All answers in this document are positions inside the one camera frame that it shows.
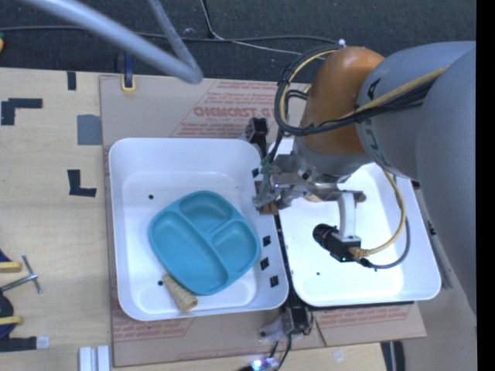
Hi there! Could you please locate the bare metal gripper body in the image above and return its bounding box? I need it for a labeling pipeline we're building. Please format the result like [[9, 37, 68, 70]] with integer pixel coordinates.
[[268, 154, 352, 202]]

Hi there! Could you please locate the blue divided plate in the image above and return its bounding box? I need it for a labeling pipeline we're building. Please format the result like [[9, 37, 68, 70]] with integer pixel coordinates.
[[148, 189, 261, 297]]

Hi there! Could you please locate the white plastic tray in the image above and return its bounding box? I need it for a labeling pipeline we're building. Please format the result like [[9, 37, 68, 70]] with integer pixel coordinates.
[[108, 137, 289, 322], [275, 137, 442, 308]]

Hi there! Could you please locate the tan waffle cone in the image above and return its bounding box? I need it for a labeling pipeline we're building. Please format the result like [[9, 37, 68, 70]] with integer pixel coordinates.
[[162, 273, 199, 313]]

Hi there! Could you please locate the brown cardboard board red print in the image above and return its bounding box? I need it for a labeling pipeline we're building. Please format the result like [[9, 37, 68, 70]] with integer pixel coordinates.
[[98, 74, 427, 367]]

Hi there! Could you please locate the black block with thin wires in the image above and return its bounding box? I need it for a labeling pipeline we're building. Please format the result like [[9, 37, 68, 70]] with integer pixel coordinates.
[[284, 305, 312, 334], [247, 117, 270, 147]]

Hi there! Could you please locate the black cylinder on white bracket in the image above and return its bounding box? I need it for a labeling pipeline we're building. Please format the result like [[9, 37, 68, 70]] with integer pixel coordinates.
[[312, 190, 363, 264]]

